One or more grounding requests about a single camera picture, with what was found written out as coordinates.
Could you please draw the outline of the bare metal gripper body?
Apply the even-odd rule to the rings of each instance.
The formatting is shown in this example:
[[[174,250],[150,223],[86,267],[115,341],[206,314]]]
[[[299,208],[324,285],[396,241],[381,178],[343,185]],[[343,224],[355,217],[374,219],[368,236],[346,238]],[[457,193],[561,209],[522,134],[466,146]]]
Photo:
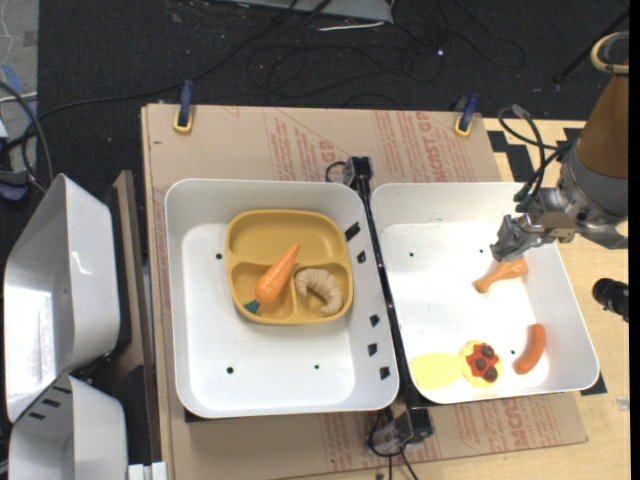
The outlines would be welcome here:
[[[523,215],[522,228],[535,243],[569,243],[576,234],[576,224],[560,204],[554,188],[542,188]]]

